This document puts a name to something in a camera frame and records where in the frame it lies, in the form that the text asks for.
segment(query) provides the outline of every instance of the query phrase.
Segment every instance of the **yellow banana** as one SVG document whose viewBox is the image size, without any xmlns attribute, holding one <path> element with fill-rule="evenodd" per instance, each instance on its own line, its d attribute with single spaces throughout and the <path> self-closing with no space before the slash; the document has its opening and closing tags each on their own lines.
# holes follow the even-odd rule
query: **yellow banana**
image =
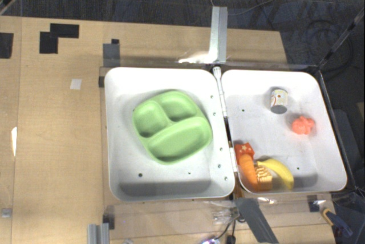
<svg viewBox="0 0 365 244">
<path fill-rule="evenodd" d="M 283 163 L 275 159 L 267 159 L 265 161 L 257 161 L 257 166 L 265 166 L 274 171 L 284 181 L 288 189 L 294 187 L 294 177 L 290 170 Z"/>
</svg>

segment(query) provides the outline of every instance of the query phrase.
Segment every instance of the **wooden table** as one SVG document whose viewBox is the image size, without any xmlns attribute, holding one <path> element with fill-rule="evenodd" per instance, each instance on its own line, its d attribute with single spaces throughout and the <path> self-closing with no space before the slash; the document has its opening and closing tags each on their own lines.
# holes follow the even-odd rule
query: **wooden table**
<svg viewBox="0 0 365 244">
<path fill-rule="evenodd" d="M 40 54 L 39 33 L 49 31 L 50 23 L 80 25 L 79 38 L 59 38 L 58 54 Z M 7 140 L 9 125 L 18 127 L 13 226 L 10 235 L 11 222 L 0 221 L 0 242 L 11 238 L 13 244 L 87 243 L 87 226 L 101 223 L 104 196 L 109 192 L 103 188 L 98 86 L 103 43 L 119 39 L 123 57 L 177 60 L 207 51 L 210 29 L 0 17 L 0 32 L 13 32 L 14 49 L 21 46 L 21 57 L 20 50 L 14 50 L 11 59 L 0 60 L 1 90 L 15 98 L 5 104 L 2 96 L 1 106 L 8 107 L 12 117 L 18 113 L 17 121 L 2 121 L 0 125 Z M 235 60 L 286 62 L 278 32 L 228 30 L 227 55 Z M 70 89 L 72 79 L 82 80 L 79 90 Z M 9 142 L 0 148 L 3 154 Z M 1 182 L 13 181 L 12 168 L 14 164 L 1 165 Z M 294 219 L 298 214 L 288 211 L 286 216 Z M 300 217 L 302 222 L 273 229 L 280 243 L 334 243 L 331 228 L 319 213 L 300 213 Z M 273 215 L 268 220 L 271 224 L 280 217 Z M 237 229 L 237 243 L 256 243 L 247 226 Z M 199 243 L 208 235 L 212 231 L 136 237 L 133 241 Z"/>
</svg>

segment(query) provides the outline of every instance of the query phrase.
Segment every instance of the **silver can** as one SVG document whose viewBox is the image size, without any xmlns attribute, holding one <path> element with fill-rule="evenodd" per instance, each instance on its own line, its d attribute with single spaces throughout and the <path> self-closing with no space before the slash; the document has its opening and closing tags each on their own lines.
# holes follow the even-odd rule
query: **silver can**
<svg viewBox="0 0 365 244">
<path fill-rule="evenodd" d="M 274 89 L 271 92 L 270 109 L 276 114 L 283 114 L 287 111 L 287 92 L 284 89 Z"/>
</svg>

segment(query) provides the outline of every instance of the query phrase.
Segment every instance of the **green divided plate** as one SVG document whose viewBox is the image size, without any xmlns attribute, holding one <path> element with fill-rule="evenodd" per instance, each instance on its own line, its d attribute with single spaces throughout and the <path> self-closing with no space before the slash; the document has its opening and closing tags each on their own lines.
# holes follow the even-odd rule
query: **green divided plate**
<svg viewBox="0 0 365 244">
<path fill-rule="evenodd" d="M 139 104 L 133 112 L 134 129 L 151 157 L 173 164 L 205 148 L 212 129 L 198 105 L 180 91 L 169 91 Z"/>
</svg>

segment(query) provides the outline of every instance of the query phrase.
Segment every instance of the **white sticker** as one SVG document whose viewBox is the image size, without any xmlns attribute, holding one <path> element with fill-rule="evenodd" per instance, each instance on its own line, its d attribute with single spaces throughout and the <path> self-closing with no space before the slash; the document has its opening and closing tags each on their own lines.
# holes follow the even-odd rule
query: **white sticker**
<svg viewBox="0 0 365 244">
<path fill-rule="evenodd" d="M 70 89 L 71 90 L 80 90 L 81 82 L 82 82 L 82 79 L 72 79 Z"/>
</svg>

